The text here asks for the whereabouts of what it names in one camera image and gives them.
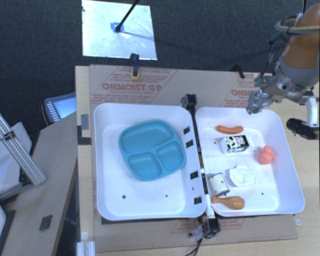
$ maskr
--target blue plate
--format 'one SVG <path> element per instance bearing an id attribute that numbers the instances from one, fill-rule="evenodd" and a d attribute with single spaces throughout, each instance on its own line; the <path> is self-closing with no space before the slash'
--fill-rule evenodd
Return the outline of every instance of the blue plate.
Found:
<path id="1" fill-rule="evenodd" d="M 143 181 L 172 174 L 186 162 L 177 133 L 162 120 L 141 122 L 123 130 L 119 148 L 130 171 Z"/>

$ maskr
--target orange hot dog toy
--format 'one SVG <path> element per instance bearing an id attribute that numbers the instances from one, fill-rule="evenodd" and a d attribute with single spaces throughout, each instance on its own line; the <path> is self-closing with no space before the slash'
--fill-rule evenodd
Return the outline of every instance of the orange hot dog toy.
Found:
<path id="1" fill-rule="evenodd" d="M 228 127 L 225 127 L 223 125 L 218 125 L 216 127 L 216 130 L 220 133 L 223 133 L 223 134 L 239 134 L 239 133 L 242 133 L 244 128 L 242 126 L 236 126 L 236 127 L 233 127 L 233 128 L 228 128 Z"/>

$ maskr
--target white tray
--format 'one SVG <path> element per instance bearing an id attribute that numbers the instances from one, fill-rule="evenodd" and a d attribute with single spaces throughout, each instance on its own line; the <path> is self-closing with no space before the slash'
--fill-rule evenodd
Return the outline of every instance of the white tray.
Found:
<path id="1" fill-rule="evenodd" d="M 305 199 L 282 122 L 276 113 L 264 109 L 249 115 L 244 108 L 203 107 L 196 112 L 196 122 L 207 177 L 223 173 L 230 189 L 223 197 L 240 196 L 245 201 L 241 210 L 212 203 L 215 212 L 221 216 L 235 217 L 296 214 L 303 210 Z M 218 132 L 217 125 L 230 128 L 243 126 L 244 131 L 238 135 L 250 137 L 255 147 L 223 154 L 219 142 L 230 135 Z M 258 154 L 265 145 L 272 147 L 276 157 L 271 164 L 262 165 L 258 162 Z M 229 177 L 229 170 L 235 166 L 247 166 L 254 175 L 255 183 L 236 187 Z M 210 184 L 208 187 L 213 196 Z"/>
<path id="2" fill-rule="evenodd" d="M 143 181 L 127 167 L 118 139 L 135 124 L 163 120 L 170 124 L 182 142 L 184 166 L 168 176 Z M 112 221 L 160 218 L 194 218 L 205 208 L 203 182 L 193 122 L 180 106 L 104 103 L 94 111 L 97 208 Z M 186 143 L 193 140 L 193 146 Z"/>

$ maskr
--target blue divided plate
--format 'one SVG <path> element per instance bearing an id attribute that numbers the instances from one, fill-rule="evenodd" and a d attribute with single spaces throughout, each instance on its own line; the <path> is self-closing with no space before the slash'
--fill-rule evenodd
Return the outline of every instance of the blue divided plate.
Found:
<path id="1" fill-rule="evenodd" d="M 130 171 L 143 181 L 172 174 L 186 162 L 177 133 L 162 120 L 141 122 L 123 130 L 119 148 Z"/>

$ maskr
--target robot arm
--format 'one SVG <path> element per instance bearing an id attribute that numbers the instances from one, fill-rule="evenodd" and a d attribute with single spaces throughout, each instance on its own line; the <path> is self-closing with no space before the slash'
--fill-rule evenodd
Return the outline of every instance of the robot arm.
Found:
<path id="1" fill-rule="evenodd" d="M 285 26 L 285 22 L 295 20 L 295 26 Z M 257 80 L 259 89 L 251 92 L 246 110 L 249 114 L 258 113 L 273 102 L 281 103 L 289 99 L 306 105 L 308 120 L 290 119 L 287 127 L 307 139 L 319 139 L 317 125 L 319 97 L 314 97 L 313 86 L 319 82 L 319 43 L 320 43 L 320 3 L 312 5 L 304 14 L 285 18 L 275 25 L 278 35 L 287 39 L 272 76 L 263 73 Z"/>

